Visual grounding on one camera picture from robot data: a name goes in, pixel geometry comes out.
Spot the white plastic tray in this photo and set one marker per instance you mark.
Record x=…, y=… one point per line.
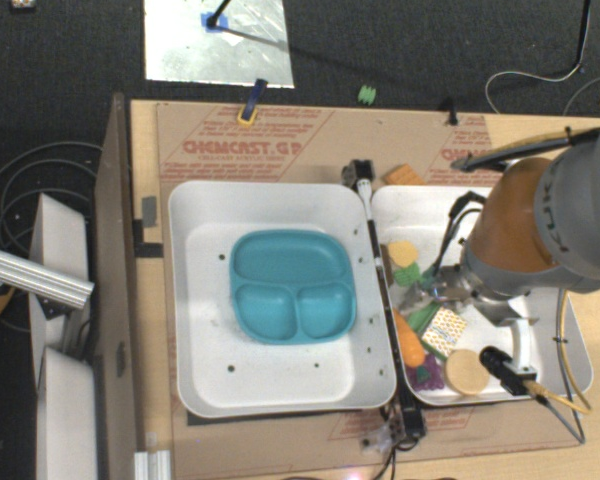
x=205, y=293
x=540, y=368

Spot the purple toy grapes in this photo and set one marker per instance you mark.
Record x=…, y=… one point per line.
x=427, y=375

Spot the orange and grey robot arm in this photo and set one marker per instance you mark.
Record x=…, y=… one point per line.
x=540, y=218

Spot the green ribbed toy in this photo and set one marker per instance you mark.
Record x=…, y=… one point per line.
x=368, y=94

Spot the black cylinder on white bracket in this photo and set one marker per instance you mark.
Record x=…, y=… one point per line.
x=502, y=368

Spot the orange toy carrot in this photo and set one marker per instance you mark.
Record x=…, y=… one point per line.
x=410, y=340

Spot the round tan toy biscuit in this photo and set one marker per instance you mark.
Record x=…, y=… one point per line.
x=466, y=372

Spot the thin black and white rod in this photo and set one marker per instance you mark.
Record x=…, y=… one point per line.
x=375, y=238

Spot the brown cardboard board red print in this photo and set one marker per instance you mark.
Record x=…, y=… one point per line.
x=280, y=138

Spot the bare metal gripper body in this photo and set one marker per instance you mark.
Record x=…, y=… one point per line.
x=455, y=285

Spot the blue divided plate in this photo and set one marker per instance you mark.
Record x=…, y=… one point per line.
x=290, y=288

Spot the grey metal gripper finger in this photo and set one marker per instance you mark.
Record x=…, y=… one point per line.
x=461, y=307
x=416, y=299

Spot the yellow toy corn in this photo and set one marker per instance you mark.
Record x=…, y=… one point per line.
x=402, y=253

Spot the orange toy biscuit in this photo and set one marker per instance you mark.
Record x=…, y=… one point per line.
x=404, y=175

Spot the green toy broccoli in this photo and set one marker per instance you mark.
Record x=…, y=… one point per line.
x=406, y=274

